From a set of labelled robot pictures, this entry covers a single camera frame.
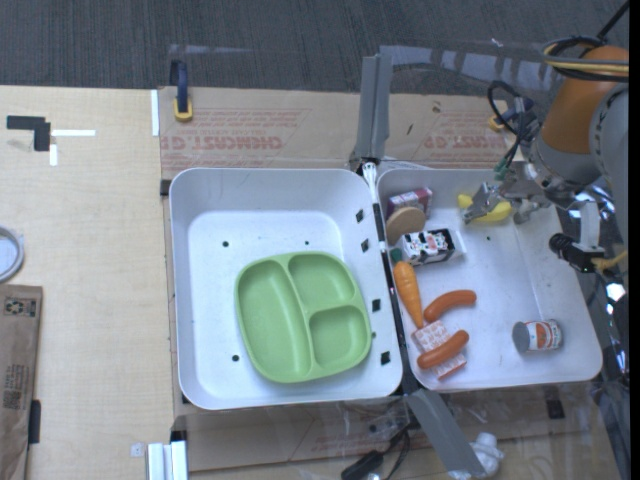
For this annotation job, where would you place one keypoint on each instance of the pink carton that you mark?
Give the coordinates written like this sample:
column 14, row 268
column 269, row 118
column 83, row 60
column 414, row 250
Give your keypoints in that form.
column 412, row 198

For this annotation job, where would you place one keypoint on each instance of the black cylinder on white bracket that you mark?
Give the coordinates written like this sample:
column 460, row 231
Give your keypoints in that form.
column 575, row 254

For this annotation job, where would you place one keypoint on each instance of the white and orange can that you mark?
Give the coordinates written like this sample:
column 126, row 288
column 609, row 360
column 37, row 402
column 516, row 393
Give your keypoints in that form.
column 542, row 335

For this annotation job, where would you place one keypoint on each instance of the orange and white packet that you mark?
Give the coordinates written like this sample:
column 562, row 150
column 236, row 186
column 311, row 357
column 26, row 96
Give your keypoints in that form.
column 431, row 335

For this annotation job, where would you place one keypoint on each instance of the orange sausage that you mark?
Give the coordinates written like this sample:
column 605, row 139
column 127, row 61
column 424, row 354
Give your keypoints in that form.
column 450, row 304
column 442, row 350

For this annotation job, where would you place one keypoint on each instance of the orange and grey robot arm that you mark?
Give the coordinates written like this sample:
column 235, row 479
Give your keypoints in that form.
column 575, row 113

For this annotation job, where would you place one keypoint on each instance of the clear tape roll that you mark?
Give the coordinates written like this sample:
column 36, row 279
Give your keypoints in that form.
column 20, row 253

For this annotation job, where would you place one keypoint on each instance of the brown paper envelope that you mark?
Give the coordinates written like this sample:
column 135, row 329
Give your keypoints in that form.
column 17, row 368

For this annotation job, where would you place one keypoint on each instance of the yellow banana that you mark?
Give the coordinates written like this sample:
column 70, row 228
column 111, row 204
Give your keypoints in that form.
column 497, row 214

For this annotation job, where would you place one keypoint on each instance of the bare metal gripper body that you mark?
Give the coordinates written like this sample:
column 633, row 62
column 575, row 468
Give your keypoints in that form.
column 522, row 183

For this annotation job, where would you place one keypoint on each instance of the white crumpled paper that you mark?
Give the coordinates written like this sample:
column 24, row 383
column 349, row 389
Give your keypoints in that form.
column 486, row 450

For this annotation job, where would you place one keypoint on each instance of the green cube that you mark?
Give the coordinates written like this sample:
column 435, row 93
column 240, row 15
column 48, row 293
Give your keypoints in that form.
column 396, row 255

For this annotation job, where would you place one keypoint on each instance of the tan round biscuit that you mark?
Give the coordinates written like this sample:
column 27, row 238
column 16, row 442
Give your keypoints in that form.
column 404, row 224

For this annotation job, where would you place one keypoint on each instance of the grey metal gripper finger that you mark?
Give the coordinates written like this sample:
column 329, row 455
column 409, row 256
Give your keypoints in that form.
column 526, row 210
column 481, row 203

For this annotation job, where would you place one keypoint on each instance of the brown cardboard board red print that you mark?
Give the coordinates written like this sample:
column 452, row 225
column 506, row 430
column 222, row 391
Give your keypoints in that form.
column 240, row 133

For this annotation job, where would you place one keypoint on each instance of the green divided plate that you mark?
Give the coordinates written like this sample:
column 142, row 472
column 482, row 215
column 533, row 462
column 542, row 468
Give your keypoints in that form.
column 280, row 318

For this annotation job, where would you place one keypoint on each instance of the black and white carton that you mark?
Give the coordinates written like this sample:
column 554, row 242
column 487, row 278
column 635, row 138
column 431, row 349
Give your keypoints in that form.
column 430, row 248

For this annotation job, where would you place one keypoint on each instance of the white plastic tray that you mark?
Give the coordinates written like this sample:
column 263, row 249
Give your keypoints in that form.
column 210, row 288
column 505, row 273

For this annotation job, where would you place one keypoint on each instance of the orange carrot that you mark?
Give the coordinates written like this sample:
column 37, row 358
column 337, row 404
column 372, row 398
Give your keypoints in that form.
column 407, row 288

